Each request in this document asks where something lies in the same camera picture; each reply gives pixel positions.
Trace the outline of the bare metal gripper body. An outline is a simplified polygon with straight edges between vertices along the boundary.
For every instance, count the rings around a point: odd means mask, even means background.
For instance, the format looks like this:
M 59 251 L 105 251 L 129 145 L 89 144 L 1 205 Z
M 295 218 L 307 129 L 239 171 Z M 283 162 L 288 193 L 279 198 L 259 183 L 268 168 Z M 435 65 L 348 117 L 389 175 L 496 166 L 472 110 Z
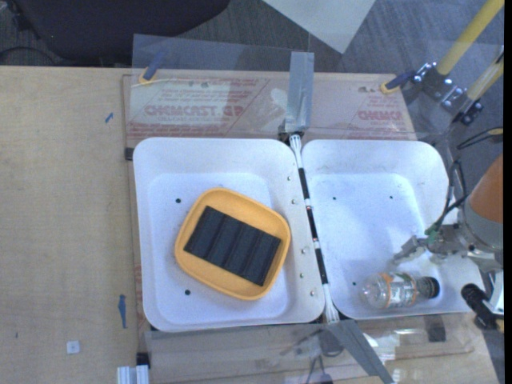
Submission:
M 479 246 L 479 240 L 466 225 L 432 225 L 425 231 L 426 248 L 439 258 L 460 254 L 465 257 Z

